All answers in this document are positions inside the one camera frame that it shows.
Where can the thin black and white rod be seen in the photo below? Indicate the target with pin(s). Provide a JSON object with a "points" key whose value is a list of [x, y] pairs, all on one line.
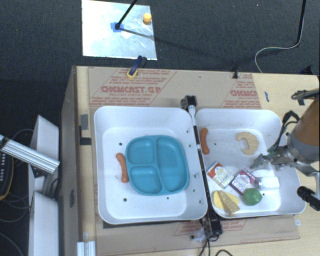
{"points": [[200, 155]]}

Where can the red and white carton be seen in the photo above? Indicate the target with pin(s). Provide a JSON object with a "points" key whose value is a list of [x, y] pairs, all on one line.
{"points": [[220, 175]]}

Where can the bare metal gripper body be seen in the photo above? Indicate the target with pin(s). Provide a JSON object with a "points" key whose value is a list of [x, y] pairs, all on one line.
{"points": [[287, 157]]}

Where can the blue divided plate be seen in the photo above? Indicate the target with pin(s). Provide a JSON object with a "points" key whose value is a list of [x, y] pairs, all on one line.
{"points": [[160, 160]]}

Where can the yellow and beige cheese wedge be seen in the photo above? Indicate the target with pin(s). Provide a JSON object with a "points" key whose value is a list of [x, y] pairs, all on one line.
{"points": [[226, 201]]}

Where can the green apple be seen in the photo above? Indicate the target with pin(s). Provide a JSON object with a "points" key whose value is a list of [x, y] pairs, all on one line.
{"points": [[252, 197]]}

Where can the white plastic tray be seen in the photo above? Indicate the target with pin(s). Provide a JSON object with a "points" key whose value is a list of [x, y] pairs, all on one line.
{"points": [[150, 207], [272, 200]]}

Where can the beige croissant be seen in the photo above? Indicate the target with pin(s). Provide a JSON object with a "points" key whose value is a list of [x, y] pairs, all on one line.
{"points": [[252, 145]]}

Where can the maroon and white carton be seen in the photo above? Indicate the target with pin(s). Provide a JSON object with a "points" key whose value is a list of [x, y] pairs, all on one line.
{"points": [[242, 181]]}

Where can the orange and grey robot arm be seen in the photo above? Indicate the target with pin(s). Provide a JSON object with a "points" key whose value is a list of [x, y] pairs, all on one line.
{"points": [[308, 125]]}

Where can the black cylinder on white bracket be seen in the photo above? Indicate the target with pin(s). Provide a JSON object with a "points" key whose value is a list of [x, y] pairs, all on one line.
{"points": [[306, 193]]}

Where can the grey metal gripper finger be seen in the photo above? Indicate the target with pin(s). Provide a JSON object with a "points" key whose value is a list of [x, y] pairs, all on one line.
{"points": [[256, 163], [265, 157]]}

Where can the brown cardboard board red print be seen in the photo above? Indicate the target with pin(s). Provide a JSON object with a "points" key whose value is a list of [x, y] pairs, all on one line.
{"points": [[155, 87]]}

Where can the orange sausage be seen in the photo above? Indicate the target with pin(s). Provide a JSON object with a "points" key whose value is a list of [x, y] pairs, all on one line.
{"points": [[122, 167], [205, 140]]}

